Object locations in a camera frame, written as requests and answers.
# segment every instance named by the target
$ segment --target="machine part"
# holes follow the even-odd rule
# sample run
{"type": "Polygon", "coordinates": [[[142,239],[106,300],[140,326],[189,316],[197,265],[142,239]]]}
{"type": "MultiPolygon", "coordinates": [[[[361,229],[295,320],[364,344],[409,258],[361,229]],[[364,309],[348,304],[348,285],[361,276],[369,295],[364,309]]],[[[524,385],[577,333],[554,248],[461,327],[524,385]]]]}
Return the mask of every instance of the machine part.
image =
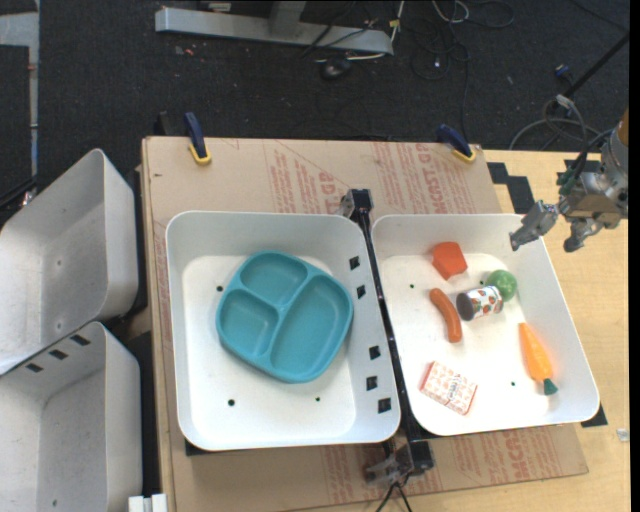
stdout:
{"type": "Polygon", "coordinates": [[[27,206],[33,200],[34,197],[36,197],[35,190],[28,190],[27,192],[25,192],[24,195],[22,196],[20,207],[24,208],[25,206],[27,206]]]}
{"type": "Polygon", "coordinates": [[[382,314],[387,342],[389,344],[389,352],[391,354],[391,362],[395,374],[396,388],[398,390],[398,399],[400,401],[400,409],[402,416],[400,419],[400,427],[404,431],[407,438],[407,446],[411,456],[413,465],[412,473],[421,474],[424,471],[432,469],[434,466],[433,455],[428,443],[427,432],[422,429],[415,419],[411,411],[409,396],[407,394],[407,386],[402,373],[402,365],[400,364],[400,355],[396,338],[391,325],[389,310],[382,292],[382,281],[380,279],[380,271],[376,261],[375,249],[373,247],[373,239],[371,237],[371,218],[370,211],[373,208],[373,200],[368,189],[350,189],[342,198],[337,214],[352,220],[362,230],[369,254],[369,263],[371,264],[371,272],[376,287],[378,305],[382,314]]]}
{"type": "Polygon", "coordinates": [[[127,503],[127,512],[167,512],[166,494],[153,494],[151,497],[131,496],[127,503]]]}
{"type": "Polygon", "coordinates": [[[573,252],[603,227],[614,229],[629,217],[629,110],[602,148],[596,171],[576,172],[560,189],[560,213],[571,223],[564,248],[573,252]]]}
{"type": "MultiPolygon", "coordinates": [[[[601,140],[597,137],[589,148],[601,140]]],[[[563,215],[571,224],[571,236],[564,241],[566,252],[583,247],[584,240],[602,228],[614,229],[620,220],[629,218],[628,107],[618,126],[606,137],[600,166],[593,171],[585,170],[589,148],[559,177],[558,204],[538,201],[522,219],[523,226],[509,234],[514,251],[547,233],[558,215],[563,215]]]]}
{"type": "Polygon", "coordinates": [[[369,485],[387,488],[402,482],[413,471],[413,460],[409,445],[390,451],[385,460],[365,469],[365,480],[369,485]]]}
{"type": "Polygon", "coordinates": [[[631,439],[629,431],[626,428],[616,429],[616,434],[618,434],[618,439],[620,439],[620,441],[622,441],[623,443],[626,443],[631,439]]]}
{"type": "Polygon", "coordinates": [[[522,227],[514,233],[509,233],[511,248],[517,251],[521,245],[537,240],[555,225],[557,219],[556,205],[538,201],[522,218],[522,227]]]}
{"type": "MultiPolygon", "coordinates": [[[[269,19],[166,7],[156,12],[155,27],[156,32],[308,46],[315,42],[327,25],[300,22],[304,4],[306,2],[274,2],[269,19]]],[[[334,26],[323,40],[336,41],[328,48],[393,55],[391,38],[382,30],[362,31],[359,28],[334,26]]]]}

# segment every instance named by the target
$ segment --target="metal bracket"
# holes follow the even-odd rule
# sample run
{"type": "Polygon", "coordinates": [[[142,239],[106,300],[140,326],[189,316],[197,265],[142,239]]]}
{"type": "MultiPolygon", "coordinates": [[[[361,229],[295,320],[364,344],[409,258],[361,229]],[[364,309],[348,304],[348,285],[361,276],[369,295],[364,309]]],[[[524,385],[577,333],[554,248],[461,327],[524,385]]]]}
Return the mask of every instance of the metal bracket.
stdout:
{"type": "MultiPolygon", "coordinates": [[[[238,14],[204,12],[165,7],[156,12],[156,32],[177,32],[212,37],[247,39],[265,43],[308,46],[327,25],[298,21],[305,2],[274,2],[269,19],[238,14]]],[[[393,55],[391,38],[382,30],[334,26],[318,44],[344,50],[393,55]]]]}
{"type": "Polygon", "coordinates": [[[400,401],[401,420],[400,427],[404,431],[407,438],[407,446],[411,464],[413,466],[412,473],[421,474],[426,470],[432,469],[435,465],[431,448],[428,443],[427,432],[418,424],[409,403],[409,395],[402,373],[400,364],[400,355],[396,345],[396,338],[393,333],[391,319],[387,304],[382,291],[382,282],[378,271],[375,250],[373,248],[373,240],[371,238],[371,218],[370,212],[373,209],[373,200],[371,192],[368,189],[351,189],[342,198],[340,207],[336,212],[343,217],[352,220],[362,230],[369,254],[369,263],[371,264],[371,272],[373,281],[376,286],[376,294],[378,297],[378,305],[382,313],[382,321],[387,334],[387,342],[389,344],[389,352],[391,353],[391,363],[396,379],[396,388],[398,390],[398,399],[400,401]]]}
{"type": "Polygon", "coordinates": [[[127,504],[127,512],[167,512],[166,494],[154,494],[149,498],[144,496],[131,496],[127,504]]]}

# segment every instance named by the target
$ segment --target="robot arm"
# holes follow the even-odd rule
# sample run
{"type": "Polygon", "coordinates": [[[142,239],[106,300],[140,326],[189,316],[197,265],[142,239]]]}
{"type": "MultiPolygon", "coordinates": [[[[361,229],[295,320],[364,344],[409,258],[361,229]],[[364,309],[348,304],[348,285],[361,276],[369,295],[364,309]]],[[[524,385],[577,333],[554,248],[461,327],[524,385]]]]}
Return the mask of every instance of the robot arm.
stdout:
{"type": "Polygon", "coordinates": [[[628,218],[629,108],[618,126],[606,135],[600,166],[595,171],[585,169],[587,151],[558,179],[558,203],[538,201],[523,217],[522,227],[509,234],[514,251],[547,233],[560,215],[571,224],[571,236],[564,242],[567,252],[582,247],[587,237],[603,227],[614,229],[621,219],[628,218]]]}

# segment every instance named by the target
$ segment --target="teal plate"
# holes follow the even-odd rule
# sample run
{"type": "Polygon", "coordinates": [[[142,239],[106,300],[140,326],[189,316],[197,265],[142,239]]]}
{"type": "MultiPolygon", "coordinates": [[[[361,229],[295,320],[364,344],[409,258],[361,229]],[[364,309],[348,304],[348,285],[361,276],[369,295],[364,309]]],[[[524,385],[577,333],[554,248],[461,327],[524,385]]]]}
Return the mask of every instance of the teal plate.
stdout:
{"type": "Polygon", "coordinates": [[[285,382],[309,382],[331,364],[349,332],[353,303],[323,270],[279,251],[250,256],[216,313],[224,347],[285,382]]]}

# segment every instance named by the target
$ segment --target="white bin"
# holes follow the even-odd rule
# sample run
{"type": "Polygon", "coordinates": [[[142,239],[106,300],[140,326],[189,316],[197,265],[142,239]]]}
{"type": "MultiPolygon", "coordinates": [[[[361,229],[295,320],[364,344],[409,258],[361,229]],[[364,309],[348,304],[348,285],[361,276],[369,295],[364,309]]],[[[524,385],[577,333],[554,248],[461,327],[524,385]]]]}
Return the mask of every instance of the white bin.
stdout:
{"type": "Polygon", "coordinates": [[[438,435],[585,421],[600,399],[591,369],[542,238],[511,249],[514,214],[391,215],[372,229],[382,287],[407,394],[416,420],[438,435]],[[467,270],[446,281],[432,265],[433,247],[457,242],[467,270]],[[429,299],[441,288],[456,295],[478,288],[493,270],[508,270],[518,293],[501,313],[462,321],[462,341],[450,343],[444,319],[429,299]],[[528,375],[518,323],[527,322],[547,349],[559,391],[545,396],[528,375]],[[478,385],[466,415],[422,394],[426,365],[449,366],[478,385]]]}
{"type": "Polygon", "coordinates": [[[178,420],[187,440],[218,451],[373,443],[396,432],[393,368],[356,224],[337,215],[185,212],[169,223],[166,243],[178,420]],[[245,259],[262,250],[302,258],[351,293],[347,339],[311,382],[278,381],[229,353],[218,339],[217,287],[224,288],[245,259]]]}
{"type": "Polygon", "coordinates": [[[97,322],[0,377],[0,510],[126,510],[140,415],[138,363],[97,322]]]}
{"type": "Polygon", "coordinates": [[[87,153],[0,231],[0,375],[138,290],[134,198],[105,154],[87,153]]]}

